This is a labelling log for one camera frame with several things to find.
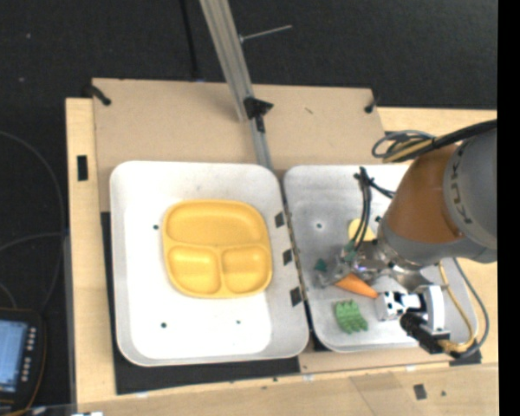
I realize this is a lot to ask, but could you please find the black and white carton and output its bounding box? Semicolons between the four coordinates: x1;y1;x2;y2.
374;290;422;322

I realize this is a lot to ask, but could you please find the orange carrot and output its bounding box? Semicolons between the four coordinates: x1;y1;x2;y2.
334;272;380;300

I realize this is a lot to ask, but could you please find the green ridged block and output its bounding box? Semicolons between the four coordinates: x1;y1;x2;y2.
333;299;370;335

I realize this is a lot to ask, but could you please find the pale yellow round object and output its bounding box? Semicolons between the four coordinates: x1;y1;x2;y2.
347;218;377;244

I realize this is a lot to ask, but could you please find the white plastic tray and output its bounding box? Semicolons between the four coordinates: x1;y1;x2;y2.
108;159;311;367
282;163;480;354

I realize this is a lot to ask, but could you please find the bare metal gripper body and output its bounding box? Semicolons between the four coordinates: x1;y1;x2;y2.
337;240;422;283

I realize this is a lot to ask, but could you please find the yellow divided plate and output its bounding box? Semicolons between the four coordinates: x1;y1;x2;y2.
161;198;274;300

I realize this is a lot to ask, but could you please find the black cylinder on white bracket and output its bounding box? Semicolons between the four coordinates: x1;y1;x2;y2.
399;283;452;355

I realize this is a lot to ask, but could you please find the brown cardboard board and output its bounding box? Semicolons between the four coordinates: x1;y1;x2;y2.
90;77;454;374

